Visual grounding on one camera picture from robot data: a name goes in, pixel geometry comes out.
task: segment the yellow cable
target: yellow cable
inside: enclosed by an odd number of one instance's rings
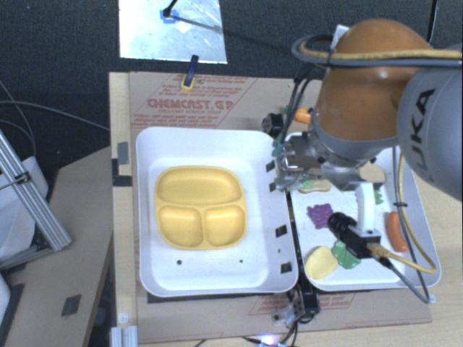
[[[399,167],[398,167],[398,186],[399,186],[399,201],[403,202],[404,201],[404,189],[403,189],[403,172],[404,172],[404,156],[401,154],[399,157]],[[407,232],[410,235],[411,240],[417,247],[418,251],[420,251],[421,255],[425,258],[426,262],[430,265],[430,268],[424,267],[421,265],[418,265],[414,263],[413,261],[408,260],[407,258],[404,258],[402,256],[398,256],[397,254],[392,253],[391,251],[387,250],[383,246],[381,246],[378,243],[369,243],[367,245],[367,248],[371,251],[372,256],[379,256],[379,257],[387,257],[391,258],[393,260],[400,261],[404,263],[407,266],[413,267],[414,269],[421,271],[422,273],[427,273],[427,274],[434,274],[437,272],[437,266],[434,264],[432,259],[428,256],[428,254],[425,252],[425,250],[421,247],[421,244],[419,243],[417,237],[415,236],[414,231],[412,230],[412,227],[410,225],[410,221],[407,215],[407,211],[403,206],[400,206],[400,210],[402,212],[402,217],[404,218],[404,224],[405,227],[407,228]]]
[[[431,58],[431,59],[457,59],[462,60],[462,52],[460,50],[443,50],[443,49],[425,49],[425,50],[398,50],[398,51],[382,51],[377,53],[330,53],[327,51],[310,50],[305,47],[305,42],[302,42],[298,48],[301,54],[311,56],[313,58],[322,59],[342,59],[342,60],[381,60],[381,59],[416,59],[416,58]]]

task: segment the silver sheet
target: silver sheet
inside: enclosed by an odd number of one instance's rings
[[[178,0],[165,19],[171,0],[119,0],[120,56],[132,59],[226,64],[218,0]]]

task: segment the blue and yellow clip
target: blue and yellow clip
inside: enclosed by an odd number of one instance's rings
[[[195,71],[198,61],[200,57],[197,55],[193,55],[190,61],[190,68],[188,69],[188,73],[183,76],[182,79],[182,89],[185,91],[191,91],[193,86],[195,85]]]

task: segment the yellow divided plate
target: yellow divided plate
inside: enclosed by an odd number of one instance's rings
[[[166,169],[156,180],[154,206],[159,233],[176,248],[227,248],[246,234],[245,193],[222,167]]]

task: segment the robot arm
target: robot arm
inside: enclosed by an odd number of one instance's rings
[[[448,51],[453,57],[447,59],[391,20],[355,25],[327,59],[307,59],[301,41],[294,44],[296,56],[328,69],[307,133],[280,140],[276,148],[277,188],[324,177],[340,190],[355,189],[362,181],[357,169],[399,145],[424,180],[462,200],[461,46],[459,53]],[[397,51],[436,58],[395,58]],[[383,58],[385,53],[391,58]]]

